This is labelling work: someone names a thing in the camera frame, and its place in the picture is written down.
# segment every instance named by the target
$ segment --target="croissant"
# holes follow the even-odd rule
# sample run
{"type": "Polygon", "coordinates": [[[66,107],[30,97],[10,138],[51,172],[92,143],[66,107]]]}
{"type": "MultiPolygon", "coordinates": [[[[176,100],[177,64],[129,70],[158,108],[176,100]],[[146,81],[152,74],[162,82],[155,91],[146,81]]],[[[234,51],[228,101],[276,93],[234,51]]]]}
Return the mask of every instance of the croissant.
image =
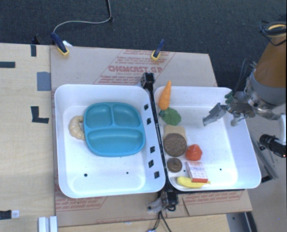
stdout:
{"type": "Polygon", "coordinates": [[[68,125],[68,129],[70,131],[70,134],[81,140],[85,140],[85,132],[81,129],[81,126],[79,123],[84,121],[83,116],[75,116],[71,119],[70,124],[68,125]]]}

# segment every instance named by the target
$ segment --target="white tray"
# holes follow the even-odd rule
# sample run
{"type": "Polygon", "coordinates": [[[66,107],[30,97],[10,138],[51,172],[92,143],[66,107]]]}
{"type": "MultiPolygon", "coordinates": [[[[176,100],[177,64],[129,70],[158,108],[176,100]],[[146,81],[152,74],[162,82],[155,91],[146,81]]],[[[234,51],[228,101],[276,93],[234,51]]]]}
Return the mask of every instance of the white tray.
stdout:
{"type": "Polygon", "coordinates": [[[55,92],[58,182],[71,198],[157,192],[165,184],[148,93],[138,86],[62,85],[55,92]],[[98,102],[124,102],[140,113],[145,146],[131,156],[100,157],[83,140],[72,137],[68,124],[98,102]]]}
{"type": "MultiPolygon", "coordinates": [[[[164,87],[155,91],[158,101],[164,87]]],[[[253,150],[249,131],[244,120],[236,127],[230,125],[233,116],[226,113],[217,122],[203,125],[202,119],[218,103],[225,104],[224,96],[230,89],[223,87],[172,87],[170,107],[181,115],[186,131],[187,146],[198,144],[202,151],[201,162],[211,184],[202,188],[186,188],[177,183],[177,177],[188,176],[186,158],[179,159],[183,168],[178,173],[168,171],[171,184],[181,191],[252,189],[261,182],[258,162],[253,150]]],[[[166,123],[159,117],[160,133],[163,137],[166,123]]],[[[166,161],[171,158],[164,151],[166,161]]]]}

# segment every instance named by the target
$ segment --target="blue clamp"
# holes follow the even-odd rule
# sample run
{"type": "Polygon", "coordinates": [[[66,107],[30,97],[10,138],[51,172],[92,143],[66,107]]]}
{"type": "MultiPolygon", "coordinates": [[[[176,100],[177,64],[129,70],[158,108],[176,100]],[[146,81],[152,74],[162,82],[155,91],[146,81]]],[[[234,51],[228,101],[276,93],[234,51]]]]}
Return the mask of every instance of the blue clamp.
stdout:
{"type": "Polygon", "coordinates": [[[159,56],[161,55],[161,54],[160,54],[160,51],[161,51],[161,49],[163,48],[164,44],[165,44],[165,40],[162,39],[161,42],[159,43],[157,49],[154,50],[154,51],[152,52],[152,54],[151,54],[151,59],[152,59],[152,60],[155,61],[155,60],[158,60],[158,59],[159,59],[159,56]]]}
{"type": "Polygon", "coordinates": [[[65,47],[65,45],[63,44],[63,41],[56,33],[51,33],[50,37],[56,43],[57,49],[62,55],[66,56],[69,54],[70,52],[69,49],[65,47]]]}

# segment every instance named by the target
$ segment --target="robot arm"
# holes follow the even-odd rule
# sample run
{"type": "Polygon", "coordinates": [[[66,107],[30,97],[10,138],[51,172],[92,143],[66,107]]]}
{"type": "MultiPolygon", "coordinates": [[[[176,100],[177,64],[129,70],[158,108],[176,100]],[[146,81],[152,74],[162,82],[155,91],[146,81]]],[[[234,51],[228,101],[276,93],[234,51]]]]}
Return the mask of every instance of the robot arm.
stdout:
{"type": "Polygon", "coordinates": [[[263,135],[260,143],[275,154],[285,157],[286,116],[275,114],[273,109],[286,103],[286,22],[260,25],[260,30],[269,43],[258,63],[251,65],[253,71],[246,80],[244,91],[233,90],[226,95],[225,104],[218,103],[203,118],[203,124],[207,126],[226,112],[233,114],[232,126],[238,125],[246,117],[261,116],[268,120],[278,120],[280,139],[263,135]]]}

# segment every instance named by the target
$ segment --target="gray floor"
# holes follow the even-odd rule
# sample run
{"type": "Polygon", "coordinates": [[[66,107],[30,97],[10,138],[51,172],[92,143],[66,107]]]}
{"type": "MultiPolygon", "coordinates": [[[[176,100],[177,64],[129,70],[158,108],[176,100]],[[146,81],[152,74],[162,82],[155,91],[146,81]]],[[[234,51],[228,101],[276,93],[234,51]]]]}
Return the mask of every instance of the gray floor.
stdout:
{"type": "MultiPolygon", "coordinates": [[[[286,114],[283,105],[274,110],[275,113],[286,114]]],[[[258,140],[263,134],[280,136],[277,121],[268,121],[256,116],[247,119],[250,133],[258,140]]],[[[271,151],[262,151],[266,159],[264,163],[258,158],[262,177],[268,176],[265,169],[267,163],[272,167],[276,178],[261,183],[257,188],[248,190],[253,211],[251,212],[256,228],[246,219],[245,213],[228,214],[230,230],[233,232],[286,232],[287,231],[287,160],[271,151]]]]}

